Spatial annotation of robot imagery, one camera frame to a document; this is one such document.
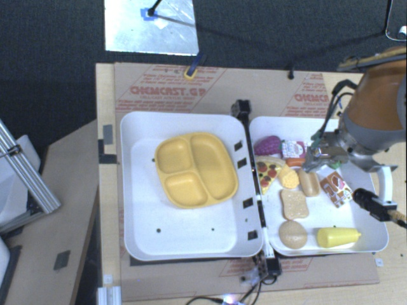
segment yellow plate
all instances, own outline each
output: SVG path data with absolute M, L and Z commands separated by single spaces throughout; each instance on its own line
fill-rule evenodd
M 163 141 L 155 164 L 169 200 L 181 208 L 213 205 L 231 198 L 238 179 L 224 144 L 206 132 Z

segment purple toy vegetable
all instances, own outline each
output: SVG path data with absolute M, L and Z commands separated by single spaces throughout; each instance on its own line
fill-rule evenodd
M 271 135 L 257 141 L 254 146 L 254 154 L 258 156 L 273 155 L 281 153 L 281 140 L 275 135 Z

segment silver panel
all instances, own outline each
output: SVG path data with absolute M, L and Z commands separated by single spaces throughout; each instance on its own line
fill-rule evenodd
M 192 0 L 105 0 L 107 51 L 196 55 L 199 52 Z

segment pizza slice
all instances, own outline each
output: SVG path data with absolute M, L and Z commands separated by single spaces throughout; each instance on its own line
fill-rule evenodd
M 285 162 L 280 158 L 272 156 L 258 156 L 255 160 L 261 194 L 264 195 L 278 176 Z

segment black carpet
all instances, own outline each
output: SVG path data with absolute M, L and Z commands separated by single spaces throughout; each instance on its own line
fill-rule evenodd
M 347 56 L 405 44 L 381 35 L 387 0 L 193 3 L 205 65 L 335 71 Z M 191 60 L 106 52 L 104 0 L 0 0 L 0 118 L 40 153 L 96 118 L 97 62 Z

